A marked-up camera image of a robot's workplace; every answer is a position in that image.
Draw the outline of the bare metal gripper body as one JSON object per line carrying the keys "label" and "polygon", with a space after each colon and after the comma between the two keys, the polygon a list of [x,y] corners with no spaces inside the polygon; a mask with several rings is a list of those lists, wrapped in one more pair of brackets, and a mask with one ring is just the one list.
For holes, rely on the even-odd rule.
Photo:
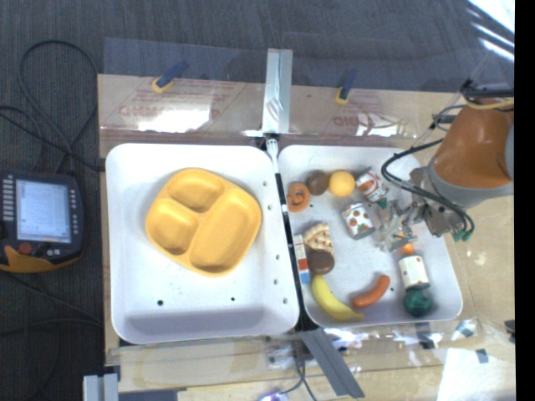
{"label": "bare metal gripper body", "polygon": [[453,237],[463,237],[465,217],[459,213],[457,205],[443,197],[432,185],[427,169],[412,170],[410,181],[414,185],[412,199],[418,209],[416,220],[424,221],[433,236],[449,233]]}

